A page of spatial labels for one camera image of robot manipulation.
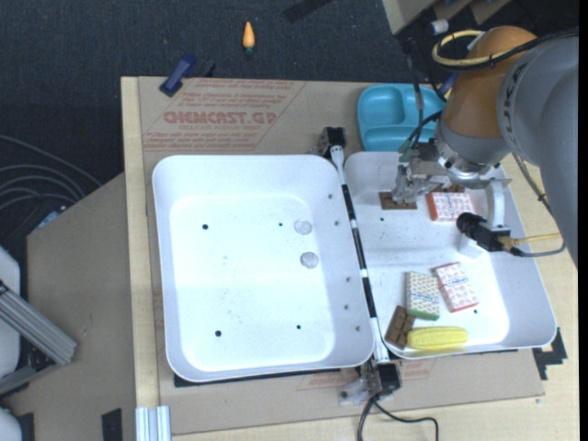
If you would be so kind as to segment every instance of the white object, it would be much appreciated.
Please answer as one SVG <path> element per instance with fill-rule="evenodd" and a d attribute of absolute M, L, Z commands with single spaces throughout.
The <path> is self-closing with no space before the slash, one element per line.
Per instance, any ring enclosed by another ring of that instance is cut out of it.
<path fill-rule="evenodd" d="M 166 354 L 179 377 L 368 360 L 374 334 L 331 163 L 308 154 L 175 155 L 156 165 L 153 194 Z"/>
<path fill-rule="evenodd" d="M 427 25 L 427 30 L 433 36 L 447 33 L 449 31 L 449 22 L 446 19 L 436 19 Z"/>
<path fill-rule="evenodd" d="M 486 221 L 491 229 L 504 226 L 504 185 L 500 180 L 491 180 L 485 188 L 488 201 Z"/>
<path fill-rule="evenodd" d="M 557 326 L 534 259 L 507 253 L 462 254 L 461 233 L 456 224 L 431 221 L 423 197 L 418 199 L 416 210 L 382 210 L 379 192 L 394 188 L 398 160 L 397 153 L 363 152 L 351 155 L 345 163 L 380 324 L 388 325 L 396 306 L 405 305 L 406 272 L 432 275 L 436 266 L 460 262 L 480 303 L 475 308 L 451 313 L 442 302 L 438 320 L 417 319 L 414 325 L 467 329 L 467 343 L 442 355 L 549 344 Z M 493 170 L 492 175 L 504 178 L 500 169 Z M 485 216 L 488 206 L 484 191 L 469 193 L 476 210 Z M 503 190 L 503 204 L 504 222 L 512 228 L 513 236 L 525 236 L 508 187 Z M 408 346 L 387 346 L 404 358 L 438 356 Z"/>
<path fill-rule="evenodd" d="M 0 439 L 2 441 L 22 441 L 20 423 L 3 408 L 0 408 Z"/>
<path fill-rule="evenodd" d="M 16 294 L 20 294 L 20 267 L 17 261 L 0 247 L 0 279 Z M 20 357 L 20 335 L 0 319 L 0 378 L 14 372 Z"/>
<path fill-rule="evenodd" d="M 150 409 L 139 407 L 135 410 L 136 441 L 171 441 L 172 422 L 169 406 L 160 405 Z"/>

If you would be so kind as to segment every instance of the black wire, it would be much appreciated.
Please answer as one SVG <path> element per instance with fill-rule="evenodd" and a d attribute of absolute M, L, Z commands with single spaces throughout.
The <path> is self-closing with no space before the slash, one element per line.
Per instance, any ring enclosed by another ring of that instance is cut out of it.
<path fill-rule="evenodd" d="M 446 65 L 442 62 L 437 62 L 437 63 L 441 67 L 443 67 L 444 69 L 450 70 L 452 72 L 457 72 L 457 71 L 466 72 L 466 71 L 470 71 L 470 70 L 479 70 L 479 69 L 485 68 L 485 67 L 493 67 L 494 65 L 496 65 L 496 63 L 501 62 L 504 59 L 508 59 L 509 57 L 514 56 L 518 52 L 528 51 L 529 49 L 533 49 L 536 46 L 538 46 L 539 44 L 542 44 L 548 40 L 554 40 L 555 38 L 572 37 L 572 36 L 580 36 L 580 26 L 576 26 L 574 28 L 569 28 L 569 29 L 563 29 L 560 31 L 554 31 L 552 33 L 546 34 L 545 36 L 535 38 L 533 40 L 530 40 L 529 42 L 521 44 L 520 46 L 516 46 L 516 47 L 512 48 L 511 50 L 505 52 L 504 54 L 502 54 L 500 56 L 492 57 L 492 55 L 491 55 L 488 61 L 474 63 L 471 65 Z M 450 41 L 448 41 L 443 46 L 439 46 L 439 50 L 444 48 L 449 42 Z"/>
<path fill-rule="evenodd" d="M 412 38 L 408 38 L 408 49 L 405 51 L 406 54 L 406 63 L 408 68 L 411 70 L 411 75 L 413 76 L 413 88 L 414 88 L 414 102 L 419 112 L 419 121 L 416 129 L 413 131 L 411 136 L 416 136 L 415 139 L 411 142 L 411 147 L 414 148 L 416 143 L 421 136 L 421 131 L 423 130 L 423 112 L 424 112 L 424 100 L 423 100 L 423 93 L 421 92 L 421 85 L 419 84 L 419 79 L 416 74 L 416 70 L 414 69 L 413 64 L 413 47 L 416 46 L 416 41 Z"/>
<path fill-rule="evenodd" d="M 399 416 L 393 415 L 392 413 L 388 412 L 387 410 L 385 410 L 384 408 L 382 408 L 382 406 L 378 403 L 378 399 L 379 399 L 379 395 L 376 394 L 374 396 L 372 396 L 367 402 L 366 405 L 364 406 L 363 411 L 361 412 L 361 415 L 359 417 L 359 423 L 357 424 L 357 441 L 363 441 L 363 429 L 364 429 L 364 425 L 366 424 L 366 419 L 368 418 L 369 415 L 369 411 L 371 410 L 372 406 L 376 406 L 376 408 L 378 408 L 382 413 L 384 413 L 386 416 L 388 416 L 389 418 L 391 418 L 392 420 L 395 420 L 397 422 L 401 422 L 401 423 L 421 423 L 421 422 L 432 422 L 435 425 L 435 441 L 439 441 L 439 423 L 437 422 L 437 420 L 431 416 L 426 416 L 424 418 L 414 418 L 414 419 L 406 419 L 406 418 L 401 418 Z"/>
<path fill-rule="evenodd" d="M 548 213 L 551 214 L 551 216 L 553 216 L 553 212 L 551 212 L 551 206 L 548 203 L 545 193 L 538 188 L 528 168 L 526 167 L 524 160 L 521 157 L 519 157 L 516 153 L 513 153 L 513 158 L 519 170 L 523 174 L 523 177 L 525 178 L 526 182 L 529 184 L 533 192 L 537 195 L 537 201 L 543 204 L 543 206 L 545 206 L 545 209 L 548 210 Z"/>
<path fill-rule="evenodd" d="M 406 418 L 400 418 L 396 415 L 393 415 L 392 413 L 384 410 L 377 401 L 374 401 L 374 405 L 376 405 L 376 407 L 382 412 L 384 413 L 386 416 L 389 416 L 389 418 L 391 418 L 392 420 L 396 420 L 397 422 L 402 422 L 402 423 L 420 423 L 420 422 L 433 422 L 433 424 L 435 425 L 435 441 L 439 441 L 439 423 L 437 422 L 437 420 L 435 418 L 433 418 L 432 416 L 426 416 L 424 418 L 414 418 L 414 419 L 406 419 Z"/>
<path fill-rule="evenodd" d="M 416 41 L 413 40 L 412 38 L 410 38 L 409 41 L 412 43 L 412 47 L 415 47 L 418 50 L 419 56 L 421 57 L 421 61 L 424 61 L 424 70 L 426 72 L 426 77 L 428 78 L 429 83 L 431 84 L 431 88 L 433 88 L 433 91 L 439 97 L 439 99 L 441 101 L 443 101 L 444 103 L 446 103 L 447 99 L 439 90 L 438 83 L 435 81 L 435 78 L 433 77 L 433 71 L 431 70 L 431 65 L 429 63 L 429 59 L 424 56 L 423 48 L 421 46 L 419 46 L 416 43 Z"/>
<path fill-rule="evenodd" d="M 421 132 L 423 131 L 423 127 L 426 126 L 429 122 L 439 119 L 441 113 L 443 113 L 443 110 L 437 111 L 436 113 L 427 116 L 422 121 L 419 121 L 419 125 L 416 128 L 414 128 L 413 132 L 411 132 L 411 135 L 408 136 L 408 141 L 411 141 L 412 149 L 416 146 L 419 139 L 421 138 Z"/>
<path fill-rule="evenodd" d="M 364 441 L 364 437 L 362 432 L 364 430 L 364 424 L 366 423 L 366 418 L 368 418 L 369 411 L 371 410 L 372 405 L 376 402 L 378 395 L 374 395 L 371 397 L 364 406 L 363 411 L 361 412 L 361 416 L 359 417 L 359 423 L 357 424 L 357 441 Z"/>

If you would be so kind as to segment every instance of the black cable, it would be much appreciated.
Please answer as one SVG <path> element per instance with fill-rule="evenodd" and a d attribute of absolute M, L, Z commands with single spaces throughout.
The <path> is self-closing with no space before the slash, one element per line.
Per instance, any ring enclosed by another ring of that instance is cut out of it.
<path fill-rule="evenodd" d="M 529 184 L 533 192 L 537 195 L 537 201 L 543 204 L 543 206 L 545 206 L 545 209 L 548 210 L 548 213 L 551 214 L 551 216 L 553 216 L 553 212 L 551 212 L 551 206 L 548 203 L 545 193 L 539 189 L 539 186 L 537 185 L 537 183 L 533 179 L 533 176 L 531 176 L 531 173 L 526 167 L 525 161 L 516 153 L 513 153 L 513 158 L 519 170 L 523 174 L 523 177 L 525 178 L 526 182 Z"/>
<path fill-rule="evenodd" d="M 409 38 L 408 41 L 409 47 L 408 50 L 405 51 L 406 54 L 406 64 L 411 71 L 411 75 L 413 76 L 413 88 L 414 88 L 414 103 L 419 113 L 419 120 L 416 126 L 416 129 L 413 131 L 413 141 L 411 142 L 411 147 L 413 148 L 416 143 L 418 142 L 419 137 L 421 136 L 421 131 L 423 130 L 423 117 L 424 117 L 424 100 L 423 100 L 423 92 L 421 91 L 421 85 L 419 84 L 419 79 L 416 75 L 416 70 L 414 69 L 413 64 L 413 46 L 416 45 L 416 42 Z"/>
<path fill-rule="evenodd" d="M 441 101 L 443 101 L 444 103 L 446 103 L 447 99 L 445 98 L 445 95 L 443 93 L 441 93 L 441 91 L 439 90 L 438 83 L 435 81 L 435 78 L 433 77 L 433 71 L 431 70 L 431 65 L 430 65 L 430 63 L 428 63 L 429 59 L 424 56 L 423 48 L 421 46 L 419 46 L 416 43 L 416 41 L 413 40 L 412 38 L 410 38 L 409 41 L 412 43 L 412 46 L 418 50 L 418 53 L 419 53 L 419 56 L 421 57 L 421 60 L 424 61 L 424 70 L 426 72 L 426 77 L 429 79 L 429 83 L 431 84 L 431 88 L 433 88 L 433 91 L 439 97 L 439 99 Z"/>
<path fill-rule="evenodd" d="M 443 111 L 437 111 L 436 113 L 433 113 L 432 115 L 427 116 L 422 121 L 419 120 L 419 125 L 416 128 L 414 128 L 413 132 L 411 132 L 411 135 L 408 136 L 408 138 L 407 138 L 407 141 L 409 141 L 411 143 L 411 149 L 414 149 L 414 147 L 418 143 L 419 139 L 421 138 L 421 133 L 423 132 L 423 127 L 426 126 L 429 122 L 439 119 L 439 117 L 441 116 L 442 113 L 443 113 Z"/>
<path fill-rule="evenodd" d="M 359 417 L 359 423 L 357 424 L 357 441 L 363 441 L 363 429 L 364 429 L 364 425 L 366 424 L 366 419 L 368 418 L 369 415 L 369 411 L 371 410 L 372 406 L 376 406 L 376 408 L 378 408 L 382 413 L 384 413 L 386 416 L 388 416 L 389 418 L 391 418 L 392 420 L 395 420 L 397 422 L 401 422 L 401 423 L 421 423 L 421 422 L 432 422 L 435 425 L 435 441 L 439 441 L 439 423 L 437 422 L 437 420 L 431 416 L 426 416 L 424 418 L 414 418 L 414 419 L 406 419 L 406 418 L 401 418 L 399 416 L 393 415 L 392 413 L 388 412 L 387 410 L 385 410 L 379 403 L 378 403 L 378 399 L 379 399 L 379 395 L 376 394 L 374 396 L 372 396 L 367 402 L 366 405 L 364 406 L 364 409 L 361 412 L 361 415 Z"/>
<path fill-rule="evenodd" d="M 379 405 L 379 403 L 377 401 L 374 401 L 374 405 L 376 405 L 376 408 L 378 408 L 386 416 L 389 416 L 389 418 L 391 418 L 392 420 L 396 420 L 397 422 L 402 422 L 402 423 L 433 422 L 433 424 L 435 425 L 435 441 L 439 441 L 439 423 L 432 416 L 426 416 L 424 418 L 414 418 L 412 420 L 411 419 L 406 419 L 406 418 L 400 418 L 400 417 L 398 417 L 396 415 L 393 415 L 392 413 L 384 410 Z"/>
<path fill-rule="evenodd" d="M 364 437 L 362 432 L 364 431 L 364 424 L 366 424 L 366 418 L 368 418 L 369 411 L 371 410 L 372 405 L 376 402 L 378 395 L 374 395 L 371 397 L 364 406 L 363 411 L 361 412 L 361 416 L 359 417 L 359 423 L 357 424 L 357 441 L 364 441 Z"/>

